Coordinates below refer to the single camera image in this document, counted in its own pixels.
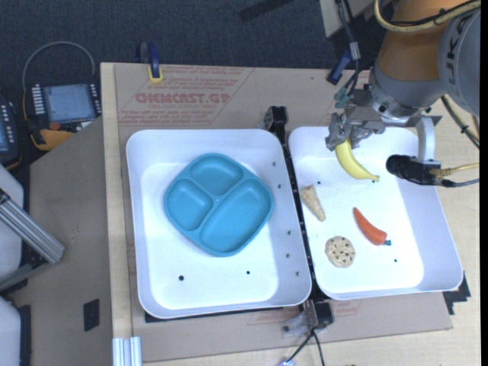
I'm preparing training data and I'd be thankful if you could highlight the black block with thin wires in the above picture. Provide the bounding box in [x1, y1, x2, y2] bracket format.
[281, 299, 336, 339]
[262, 105, 288, 133]

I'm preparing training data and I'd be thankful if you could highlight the yellow banana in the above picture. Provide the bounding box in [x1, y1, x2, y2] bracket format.
[334, 136, 381, 183]

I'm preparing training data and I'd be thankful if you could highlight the beige pizza slice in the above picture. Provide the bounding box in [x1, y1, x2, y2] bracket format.
[299, 184, 327, 223]

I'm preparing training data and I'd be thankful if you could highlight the brown cardboard board red print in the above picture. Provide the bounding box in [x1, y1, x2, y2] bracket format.
[114, 63, 454, 352]

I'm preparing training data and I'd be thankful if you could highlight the orange carrot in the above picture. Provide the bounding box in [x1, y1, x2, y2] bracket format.
[352, 207, 393, 247]

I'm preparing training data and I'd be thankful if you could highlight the black cylinder on white bracket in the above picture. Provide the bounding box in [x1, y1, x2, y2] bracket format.
[385, 114, 443, 185]

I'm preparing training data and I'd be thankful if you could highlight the blue divided plate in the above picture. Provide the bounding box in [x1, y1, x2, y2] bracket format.
[163, 152, 275, 258]

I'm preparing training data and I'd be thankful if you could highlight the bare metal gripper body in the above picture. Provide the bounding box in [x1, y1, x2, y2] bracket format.
[340, 88, 419, 136]

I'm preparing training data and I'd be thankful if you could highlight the white plastic tray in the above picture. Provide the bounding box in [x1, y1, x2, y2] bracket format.
[125, 128, 313, 319]
[287, 125, 464, 301]

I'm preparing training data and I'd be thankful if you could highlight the beige chocolate chip biscuit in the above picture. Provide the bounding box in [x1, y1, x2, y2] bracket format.
[324, 236, 357, 269]

